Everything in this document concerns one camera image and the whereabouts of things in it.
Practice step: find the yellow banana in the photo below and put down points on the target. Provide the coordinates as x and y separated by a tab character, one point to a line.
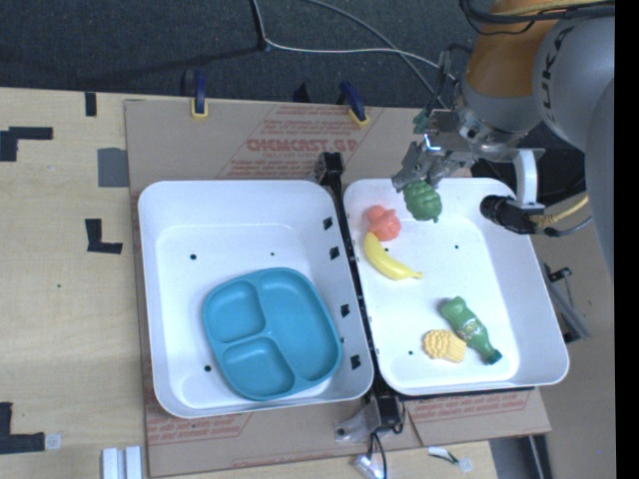
387	262

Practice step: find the black cylinder on white bracket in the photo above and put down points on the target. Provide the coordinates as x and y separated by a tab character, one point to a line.
526	177

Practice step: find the green toy grapes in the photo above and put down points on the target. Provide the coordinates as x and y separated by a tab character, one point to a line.
423	201

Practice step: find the green plastic bottle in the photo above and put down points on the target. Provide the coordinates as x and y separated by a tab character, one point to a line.
466	325

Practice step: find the orange toy fruit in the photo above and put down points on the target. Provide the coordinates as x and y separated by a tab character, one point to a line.
384	222

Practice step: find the brown cardboard board red print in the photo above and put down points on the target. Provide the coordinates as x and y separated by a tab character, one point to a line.
209	143

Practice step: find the yellow toy corn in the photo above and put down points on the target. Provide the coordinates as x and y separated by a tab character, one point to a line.
443	345

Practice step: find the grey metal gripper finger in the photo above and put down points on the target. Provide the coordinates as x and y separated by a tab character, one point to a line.
412	170
442	170

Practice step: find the white plastic tray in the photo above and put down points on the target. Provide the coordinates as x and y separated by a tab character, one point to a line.
479	267
229	207

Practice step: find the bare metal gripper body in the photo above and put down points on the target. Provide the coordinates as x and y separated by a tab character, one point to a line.
451	140

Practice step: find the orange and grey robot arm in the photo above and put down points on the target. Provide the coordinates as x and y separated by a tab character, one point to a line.
519	48

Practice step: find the blue divided plate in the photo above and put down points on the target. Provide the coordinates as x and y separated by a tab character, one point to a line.
289	312

